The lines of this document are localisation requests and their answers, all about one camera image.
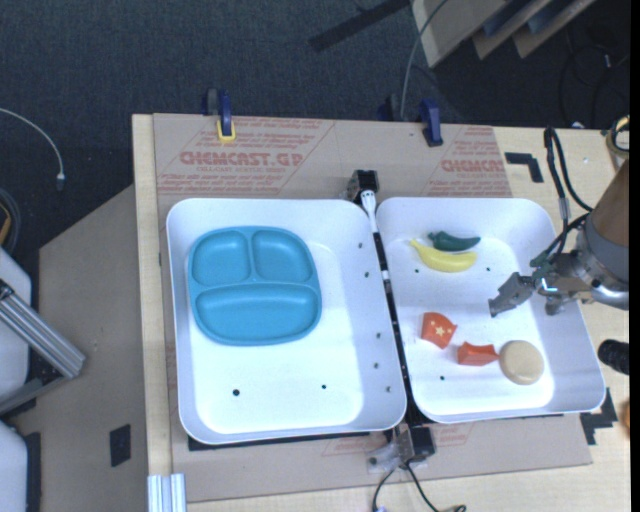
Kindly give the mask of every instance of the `blue divided plate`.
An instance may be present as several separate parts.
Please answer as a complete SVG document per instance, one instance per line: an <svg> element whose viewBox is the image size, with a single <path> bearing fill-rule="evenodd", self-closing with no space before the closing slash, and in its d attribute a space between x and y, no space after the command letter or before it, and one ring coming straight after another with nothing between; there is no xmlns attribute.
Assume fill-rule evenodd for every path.
<svg viewBox="0 0 640 512"><path fill-rule="evenodd" d="M311 332L322 311L318 273L294 233L270 227L211 231L189 253L189 297L200 329L227 345L273 345Z"/></svg>

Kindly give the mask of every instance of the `gray carpet floor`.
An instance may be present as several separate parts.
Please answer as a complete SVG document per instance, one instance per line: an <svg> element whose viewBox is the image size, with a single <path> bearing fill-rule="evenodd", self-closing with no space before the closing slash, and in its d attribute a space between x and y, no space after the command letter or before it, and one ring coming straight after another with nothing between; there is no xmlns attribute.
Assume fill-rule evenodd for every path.
<svg viewBox="0 0 640 512"><path fill-rule="evenodd" d="M56 191L44 138L0 114L0 187L23 217L16 259L132 183L134 113L200 113L206 89L224 87L236 115L375 120L402 91L408 2L321 51L310 41L380 1L0 0L0 108L45 130L67 175ZM431 97L447 123L606 128L629 113L630 5L597 1L526 59L507 42L480 61L466 42L429 69L418 52L408 112Z"/></svg>

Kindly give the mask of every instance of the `blue clamp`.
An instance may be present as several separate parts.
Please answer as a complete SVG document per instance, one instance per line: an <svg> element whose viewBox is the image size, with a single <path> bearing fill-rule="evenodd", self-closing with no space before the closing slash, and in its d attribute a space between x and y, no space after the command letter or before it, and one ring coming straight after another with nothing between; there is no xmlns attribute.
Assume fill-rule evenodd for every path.
<svg viewBox="0 0 640 512"><path fill-rule="evenodd" d="M236 139L236 129L231 118L231 98L225 89L208 89L202 99L202 115L218 113L218 138L223 142Z"/></svg>
<svg viewBox="0 0 640 512"><path fill-rule="evenodd" d="M427 126L422 134L429 147L442 146L443 140L440 133L440 108L435 100L423 98L418 106L420 119Z"/></svg>

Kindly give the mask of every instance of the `cable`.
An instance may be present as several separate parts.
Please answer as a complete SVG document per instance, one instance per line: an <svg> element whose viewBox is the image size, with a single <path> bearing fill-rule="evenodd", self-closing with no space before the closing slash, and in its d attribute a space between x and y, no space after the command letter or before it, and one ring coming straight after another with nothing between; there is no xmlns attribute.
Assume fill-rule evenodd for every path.
<svg viewBox="0 0 640 512"><path fill-rule="evenodd" d="M562 233L560 233L556 239L551 242L551 244L549 245L549 247L547 247L544 251L544 253L546 255L551 254L551 251L553 251L553 248L563 239L567 237L567 235L573 231L574 229L576 229L578 226L584 224L584 222L587 220L587 217L589 216L588 213L585 213L584 215L581 215L580 217L578 217L577 219L573 220L569 225L567 225L566 230L563 229Z"/></svg>
<svg viewBox="0 0 640 512"><path fill-rule="evenodd" d="M409 471L409 474L411 475L411 478L413 479L413 482L416 484L416 487L418 488L418 492L420 493L420 496L422 497L424 502L429 506L429 508L433 512L439 512L439 510L433 506L431 501L429 501L429 498L427 498L427 495L425 494L425 492L422 490L422 486L420 485L420 481L416 477L416 474L413 472L413 469L411 469L411 462L413 462L413 460L409 459L406 462L404 462L403 464L400 464L400 466L398 466L398 467L400 467L402 469L406 469L407 471ZM371 503L372 512L378 512L379 508L378 508L377 500L378 500L378 494L380 494L380 489L382 489L382 486L384 485L384 483L389 479L389 477L391 475L393 475L393 473L395 472L395 470L398 467L393 468L391 471L389 471L386 474L386 476L380 481L380 483L378 484L378 487L376 487L376 491L375 491L375 493L373 495L373 501ZM466 505L459 505L454 509L454 512L466 512L466 510L467 510Z"/></svg>
<svg viewBox="0 0 640 512"><path fill-rule="evenodd" d="M60 166L60 170L58 171L58 175L56 176L56 187L58 191L62 190L64 188L64 182L66 179L64 174L64 164L62 163L62 157L60 156L60 151L58 151L58 147L51 140L51 137L49 137L45 133L45 131L42 128L40 128L37 124L29 121L26 117L23 117L20 114L16 114L11 110L7 110L6 108L1 108L1 107L0 107L0 112L3 114L7 114L8 116L15 117L16 119L19 119L23 123L28 124L29 126L31 126L31 128L33 128L40 135L42 135L46 139L46 141L51 145L51 147L53 148L53 151L56 153L56 157L58 158L58 165Z"/></svg>
<svg viewBox="0 0 640 512"><path fill-rule="evenodd" d="M16 244L18 243L20 228L22 226L22 216L20 215L20 208L18 207L18 203L16 203L11 194L9 194L9 192L7 192L3 188L0 188L0 206L4 207L3 209L8 212L9 219L11 221L9 235L7 236L7 239L5 241L4 248L9 254L13 254L16 248Z"/></svg>
<svg viewBox="0 0 640 512"><path fill-rule="evenodd" d="M409 88L409 75L411 74L411 65L416 55L418 46L420 45L420 41L422 40L422 34L424 34L425 30L427 30L427 27L431 23L431 20L433 19L433 17L436 14L438 14L438 11L442 7L444 7L444 4L446 4L448 1L449 0L442 0L442 2L438 4L438 6L433 10L433 12L427 16L427 20L424 22L424 25L422 25L420 32L418 32L418 36L416 37L415 43L413 43L413 48L411 49L411 54L409 55L409 62L407 63L407 71L405 72L404 82L402 84L402 100L400 101L400 119L402 121L404 121L404 109L407 102L407 89Z"/></svg>
<svg viewBox="0 0 640 512"><path fill-rule="evenodd" d="M565 88L567 73L569 72L569 69L571 69L571 65L573 64L574 76L576 77L578 82L580 82L582 85L585 85L587 87L594 87L596 85L596 84L591 84L588 81L584 80L578 74L575 67L578 56L587 50L598 51L602 53L605 58L608 55L608 51L606 50L606 48L603 48L598 45L587 45L587 46L582 46L577 50L573 50L573 45L570 44L570 50L569 50L570 54L569 54L569 57L567 57L567 60L565 61L564 65L562 66L562 71L560 71L560 80L558 82L558 100L560 104L560 114L562 115L562 120L565 122L567 126L571 125L571 120L569 119L569 114L567 113L567 106L564 101L564 88Z"/></svg>
<svg viewBox="0 0 640 512"><path fill-rule="evenodd" d="M551 135L553 142L556 145L556 151L558 152L558 158L560 159L560 169L562 170L562 176L564 178L564 183L567 186L567 190L569 191L569 195L573 198L573 200L578 203L583 210L587 210L590 212L593 210L591 206L586 204L580 196L573 189L573 185L571 184L571 180L569 179L569 171L567 170L567 161L564 158L564 151L562 149L562 144L560 143L560 137L558 137L558 133L553 128L547 128Z"/></svg>
<svg viewBox="0 0 640 512"><path fill-rule="evenodd" d="M623 56L618 62L612 64L600 77L598 83L595 86L595 91L593 93L593 98L591 100L591 118L590 118L590 127L594 130L596 129L596 110L598 105L598 99L600 98L600 94L602 94L603 89L613 79L613 72L622 66L625 62L631 60L631 54L627 54Z"/></svg>

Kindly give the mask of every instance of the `black cable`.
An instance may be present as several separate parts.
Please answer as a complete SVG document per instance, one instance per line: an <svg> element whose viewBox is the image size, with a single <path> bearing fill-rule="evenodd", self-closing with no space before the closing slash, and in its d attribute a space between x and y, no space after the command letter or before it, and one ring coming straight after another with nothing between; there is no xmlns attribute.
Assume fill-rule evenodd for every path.
<svg viewBox="0 0 640 512"><path fill-rule="evenodd" d="M600 94L604 90L605 86L613 80L614 73L616 69L622 66L625 62L631 59L631 54L627 54L623 56L618 62L612 64L605 73L602 74L600 80L598 80L595 85L595 91L593 92L593 98L591 100L591 117L589 119L589 127L593 129L597 129L596 127L596 107L598 105L598 99L600 98Z"/></svg>
<svg viewBox="0 0 640 512"><path fill-rule="evenodd" d="M567 79L567 74L569 73L569 70L572 68L572 65L573 65L574 76L576 77L578 82L580 82L582 85L585 85L587 87L595 87L595 85L597 85L598 83L598 82L596 82L595 84L589 83L588 81L583 79L582 76L580 76L577 73L577 70L575 69L578 56L580 56L582 53L584 53L587 50L599 51L603 54L603 56L608 55L606 48L598 45L582 46L577 50L573 50L573 48L570 47L569 51L571 53L569 54L569 57L567 57L567 60L562 66L562 70L560 71L560 80L558 81L558 99L560 104L560 114L562 115L562 120L564 121L566 126L571 125L571 120L569 119L569 115L567 113L567 107L564 100L564 89L565 89L565 81Z"/></svg>
<svg viewBox="0 0 640 512"><path fill-rule="evenodd" d="M409 474L411 475L411 478L413 479L413 482L416 484L416 487L418 488L418 492L420 493L420 496L422 497L424 502L429 506L429 508L433 512L440 512L436 507L433 506L431 501L429 501L429 498L427 498L427 495L425 494L424 490L422 489L422 486L420 485L420 481L418 480L418 477L416 477L416 474L413 472L413 469L411 469L411 462L413 462L413 460L409 459L404 464L401 464L398 467L402 469L406 469L409 472ZM382 489L382 486L384 485L384 483L389 479L391 475L393 475L396 469L397 468L394 468L391 471L389 471L389 473L387 473L387 475L378 484L378 487L376 488L376 492L373 495L373 502L371 505L372 512L378 511L377 499L378 499L378 494L380 493L380 489ZM466 505L459 505L455 508L454 512L466 512L466 510L467 510Z"/></svg>
<svg viewBox="0 0 640 512"><path fill-rule="evenodd" d="M580 196L573 189L573 185L571 184L571 180L569 179L569 171L567 169L567 161L564 158L564 151L562 149L562 144L560 143L560 137L558 137L558 133L553 128L547 128L550 131L551 138L556 145L556 151L558 152L558 158L560 159L560 169L562 170L562 176L564 178L564 183L567 186L567 190L569 194L573 198L573 200L578 203L583 210L587 210L588 212L592 211L593 208L586 204Z"/></svg>
<svg viewBox="0 0 640 512"><path fill-rule="evenodd" d="M391 475L393 475L395 470L396 468L393 468L391 471L387 473L387 475L382 480L380 480L378 487L376 487L376 492L373 494L373 501L371 502L371 512L378 512L377 500L378 500L378 494L380 494L380 489L382 489L382 486L384 485L384 483L389 479Z"/></svg>
<svg viewBox="0 0 640 512"><path fill-rule="evenodd" d="M9 235L5 241L4 248L9 254L13 254L18 243L20 235L20 228L22 226L22 216L20 215L20 207L16 203L15 199L5 189L0 188L0 204L4 206L4 209L9 213L11 227L9 228Z"/></svg>
<svg viewBox="0 0 640 512"><path fill-rule="evenodd" d="M404 121L404 110L405 110L405 107L406 107L406 104L407 104L407 90L409 88L409 75L411 74L411 66L413 64L413 58L415 57L416 51L418 50L418 46L420 45L420 42L422 41L422 35L427 30L427 27L431 24L431 20L434 18L434 16L436 14L438 14L438 11L440 9L442 9L448 1L449 0L442 0L433 9L431 14L427 14L427 19L425 20L424 24L422 25L422 27L418 31L418 35L417 35L417 37L415 39L415 42L413 43L413 48L411 49L411 54L409 55L409 62L407 63L407 70L405 72L404 80L403 80L403 84L402 84L402 97L400 99L400 120L401 121Z"/></svg>
<svg viewBox="0 0 640 512"><path fill-rule="evenodd" d="M562 240L562 238L564 237L566 240L566 236L573 231L574 229L576 229L578 226L580 226L581 224L584 224L584 221L587 220L587 217L589 216L588 213L585 213L584 215L581 215L580 217L578 217L577 219L573 220L570 224L567 225L566 229L562 230L562 233L560 233L553 242L551 242L551 244L549 245L549 247L547 247L545 249L545 254L549 255L551 254L551 251L553 251L553 248Z"/></svg>
<svg viewBox="0 0 640 512"><path fill-rule="evenodd" d="M553 178L553 184L556 187L556 192L558 193L558 199L560 200L560 213L562 216L562 231L560 233L560 240L558 242L558 247L556 252L550 258L550 262L553 263L556 258L562 253L564 246L567 241L567 229L569 224L569 207L567 205L566 199L567 196L564 192L564 187L562 186L562 181L560 181L560 176L558 175L558 170L556 169L555 164L555 156L553 152L553 143L554 137L553 134L555 130L551 127L548 127L544 131L544 145L547 148L547 164L549 166L549 172L551 173L551 177Z"/></svg>

